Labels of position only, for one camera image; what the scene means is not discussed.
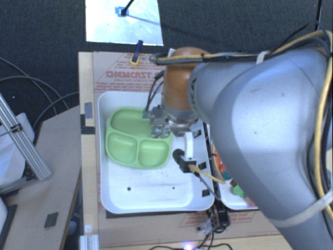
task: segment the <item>white cable tie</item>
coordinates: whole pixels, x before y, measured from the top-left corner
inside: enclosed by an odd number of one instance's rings
[[[295,216],[292,216],[284,220],[275,220],[269,218],[268,220],[277,228],[289,228],[297,226],[307,221],[308,219],[312,218],[318,212],[324,210],[324,208],[332,202],[333,202],[333,189],[331,189],[328,193],[326,193],[321,199],[314,202],[307,209],[298,213]]]
[[[257,62],[255,63],[256,65],[264,62],[264,59],[265,59],[265,55],[268,53],[269,51],[262,51],[258,57],[257,57]]]

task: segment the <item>green divided plate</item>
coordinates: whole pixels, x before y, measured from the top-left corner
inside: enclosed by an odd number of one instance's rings
[[[142,109],[118,108],[108,120],[105,138],[108,156],[129,167],[162,167],[169,160],[172,136],[155,139],[150,132],[149,119],[142,118]]]

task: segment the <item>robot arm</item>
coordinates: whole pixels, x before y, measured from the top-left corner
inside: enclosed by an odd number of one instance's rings
[[[178,84],[182,90],[187,86],[190,108],[170,103],[179,96],[186,104],[184,94],[169,86],[175,78],[165,80],[163,90],[165,126],[186,131],[196,117],[210,124],[212,140],[232,177],[294,249],[333,248],[333,224],[320,210],[306,220],[279,224],[318,200],[307,162],[326,68],[327,60],[318,51],[294,50],[259,65],[208,62],[192,73],[187,67],[188,79]],[[327,146],[332,147],[331,115]]]

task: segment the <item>black rod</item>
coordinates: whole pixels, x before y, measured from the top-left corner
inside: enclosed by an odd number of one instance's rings
[[[133,3],[133,1],[134,1],[134,0],[131,0],[131,1],[127,4],[127,6],[126,6],[124,9],[122,9],[122,10],[120,11],[120,13],[121,13],[122,16],[126,16],[126,12],[127,12],[128,8],[130,7],[130,5]]]
[[[318,7],[317,7],[317,15],[316,15],[316,25],[314,27],[314,30],[318,30],[318,22],[321,19],[321,12],[322,12],[322,2],[323,0],[318,0]]]

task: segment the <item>black carpet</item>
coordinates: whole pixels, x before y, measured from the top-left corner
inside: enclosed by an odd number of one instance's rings
[[[314,30],[318,0],[158,0],[164,47],[143,52],[197,46],[212,53],[271,48],[309,22]],[[332,0],[323,0],[322,24],[332,29]],[[0,0],[0,57],[32,77],[52,85],[60,95],[78,91],[78,52],[131,52],[133,45],[85,40],[85,0]],[[0,61],[0,79],[20,75]],[[49,105],[26,79],[0,82],[13,111],[26,112],[31,123]],[[47,91],[51,99],[57,97]],[[78,96],[67,100],[78,104]],[[65,110],[62,104],[57,111]],[[44,118],[54,113],[49,110]]]

